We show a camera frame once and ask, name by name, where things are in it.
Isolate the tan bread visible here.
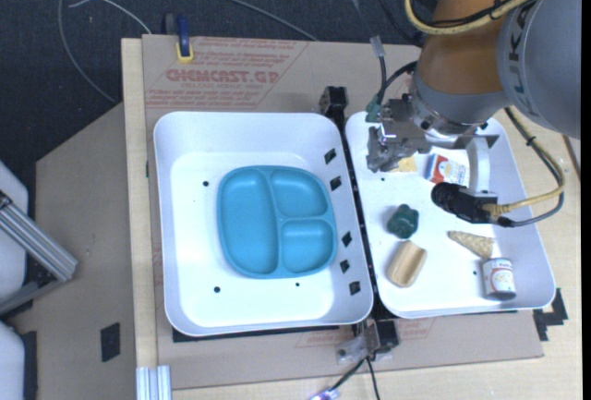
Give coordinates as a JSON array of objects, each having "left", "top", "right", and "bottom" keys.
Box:
[{"left": 385, "top": 239, "right": 428, "bottom": 289}]

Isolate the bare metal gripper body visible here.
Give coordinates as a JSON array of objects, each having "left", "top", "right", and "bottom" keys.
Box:
[{"left": 376, "top": 96, "right": 464, "bottom": 155}]

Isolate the black cylinder on white bracket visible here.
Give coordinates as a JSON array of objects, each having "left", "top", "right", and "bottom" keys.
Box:
[{"left": 430, "top": 134, "right": 501, "bottom": 224}]

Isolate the yellow pizza slice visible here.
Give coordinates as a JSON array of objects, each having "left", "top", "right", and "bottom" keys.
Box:
[{"left": 446, "top": 229, "right": 496, "bottom": 260}]

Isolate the brown cardboard board, red print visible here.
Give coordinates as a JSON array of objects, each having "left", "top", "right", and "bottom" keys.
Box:
[{"left": 140, "top": 33, "right": 546, "bottom": 391}]

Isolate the orange and white carton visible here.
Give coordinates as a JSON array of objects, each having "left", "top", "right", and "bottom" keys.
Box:
[{"left": 424, "top": 152, "right": 472, "bottom": 188}]

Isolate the small white can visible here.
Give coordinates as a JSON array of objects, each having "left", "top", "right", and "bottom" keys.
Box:
[{"left": 481, "top": 257, "right": 518, "bottom": 302}]

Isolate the black block with thin wires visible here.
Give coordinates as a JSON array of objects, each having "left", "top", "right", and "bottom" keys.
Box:
[
  {"left": 319, "top": 85, "right": 348, "bottom": 118},
  {"left": 367, "top": 319, "right": 399, "bottom": 363}
]

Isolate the green broccoli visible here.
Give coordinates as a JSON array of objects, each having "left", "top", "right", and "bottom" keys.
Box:
[{"left": 386, "top": 203, "right": 421, "bottom": 239}]

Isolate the white plastic tray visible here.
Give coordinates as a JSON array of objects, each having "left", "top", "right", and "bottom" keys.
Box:
[
  {"left": 344, "top": 110, "right": 557, "bottom": 321},
  {"left": 152, "top": 111, "right": 375, "bottom": 337}
]

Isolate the blue divided plate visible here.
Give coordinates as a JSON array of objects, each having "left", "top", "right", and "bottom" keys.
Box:
[{"left": 216, "top": 164, "right": 336, "bottom": 281}]

